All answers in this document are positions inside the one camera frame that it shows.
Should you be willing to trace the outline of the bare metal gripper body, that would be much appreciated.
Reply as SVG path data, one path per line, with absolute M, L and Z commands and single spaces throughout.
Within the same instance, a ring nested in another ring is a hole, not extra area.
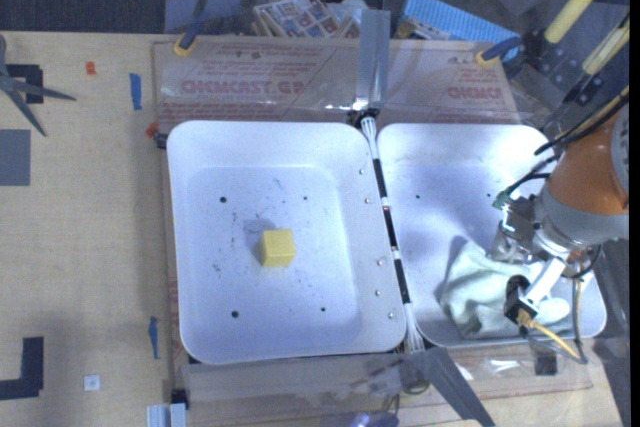
M 566 264 L 571 238 L 561 228 L 562 205 L 551 196 L 511 200 L 503 207 L 491 246 L 493 260 L 510 264 L 533 264 L 559 259 Z

